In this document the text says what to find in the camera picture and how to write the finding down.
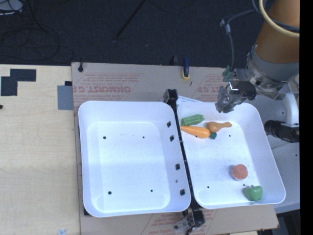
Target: metal bracket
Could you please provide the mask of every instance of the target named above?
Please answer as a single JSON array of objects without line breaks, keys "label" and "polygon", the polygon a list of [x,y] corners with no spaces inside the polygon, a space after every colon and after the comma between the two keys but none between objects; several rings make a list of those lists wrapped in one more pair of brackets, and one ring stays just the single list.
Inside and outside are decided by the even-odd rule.
[{"label": "metal bracket", "polygon": [[181,131],[179,127],[179,119],[177,115],[177,105],[176,101],[178,99],[178,93],[177,90],[171,90],[168,89],[164,96],[163,100],[165,103],[167,103],[169,106],[172,107],[175,115],[175,120],[176,120],[176,126],[177,126],[177,131],[179,135],[179,142],[180,142],[180,148],[182,152],[182,156],[184,159],[184,164],[185,164],[185,169],[186,169],[186,175],[189,183],[189,189],[190,189],[190,194],[191,194],[191,210],[192,212],[188,214],[188,210],[185,210],[184,213],[184,219],[180,222],[178,222],[177,228],[178,229],[186,229],[187,226],[190,225],[190,228],[188,230],[192,230],[195,227],[200,227],[202,224],[205,223],[205,218],[203,215],[203,212],[200,210],[201,206],[196,202],[194,191],[192,188],[192,182],[191,182],[191,176],[190,176],[190,171],[189,171],[189,166],[187,162],[187,157],[185,153],[185,148],[183,146],[182,138],[181,138]]}]

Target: cardboard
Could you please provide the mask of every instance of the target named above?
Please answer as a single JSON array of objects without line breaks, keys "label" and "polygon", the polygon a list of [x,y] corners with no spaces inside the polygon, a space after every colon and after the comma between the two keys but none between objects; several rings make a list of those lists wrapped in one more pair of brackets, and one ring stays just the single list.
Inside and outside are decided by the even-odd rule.
[{"label": "cardboard", "polygon": [[[82,235],[179,235],[174,224],[181,212],[96,218],[84,214],[79,140],[79,106],[89,100],[161,101],[167,89],[180,96],[203,102],[216,102],[219,86],[225,86],[221,68],[190,67],[189,80],[182,79],[179,66],[72,63],[72,85],[77,152],[78,192]],[[272,205],[202,210],[206,222],[195,235],[217,235],[274,229],[279,226]]]}]

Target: white tray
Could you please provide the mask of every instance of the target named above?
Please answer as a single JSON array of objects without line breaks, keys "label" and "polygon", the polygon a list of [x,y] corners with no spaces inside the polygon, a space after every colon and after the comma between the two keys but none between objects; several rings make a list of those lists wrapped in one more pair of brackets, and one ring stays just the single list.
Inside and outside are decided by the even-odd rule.
[{"label": "white tray", "polygon": [[95,217],[179,212],[191,195],[175,115],[163,102],[79,108],[83,201]]},{"label": "white tray", "polygon": [[[204,208],[217,209],[235,206],[278,204],[286,192],[269,146],[257,109],[242,103],[229,113],[219,113],[214,103],[184,102],[178,106],[178,117],[202,114],[207,122],[227,122],[215,139],[200,139],[181,132],[190,169],[196,201]],[[244,164],[248,176],[242,181],[231,175],[233,166]],[[263,188],[263,198],[250,202],[245,194],[251,185]]]}]

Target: black tape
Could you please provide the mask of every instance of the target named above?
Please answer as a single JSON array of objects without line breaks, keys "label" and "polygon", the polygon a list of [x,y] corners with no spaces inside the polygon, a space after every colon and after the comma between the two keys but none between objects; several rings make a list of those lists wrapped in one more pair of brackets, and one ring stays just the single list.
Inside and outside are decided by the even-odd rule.
[{"label": "black tape", "polygon": [[1,96],[17,96],[18,81],[35,82],[36,70],[11,69],[10,76],[1,77]]},{"label": "black tape", "polygon": [[72,86],[72,81],[65,81],[65,82],[64,82],[64,85],[65,85],[65,86]]}]

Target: orange cylinder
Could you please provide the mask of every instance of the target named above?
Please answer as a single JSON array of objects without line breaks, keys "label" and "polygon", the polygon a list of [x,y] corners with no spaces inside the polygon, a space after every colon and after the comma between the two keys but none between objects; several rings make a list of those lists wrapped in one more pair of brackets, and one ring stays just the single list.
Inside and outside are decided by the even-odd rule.
[{"label": "orange cylinder", "polygon": [[[268,15],[283,24],[300,27],[300,0],[275,0]],[[277,31],[265,21],[256,39],[255,51],[264,61],[296,63],[300,40]]]}]

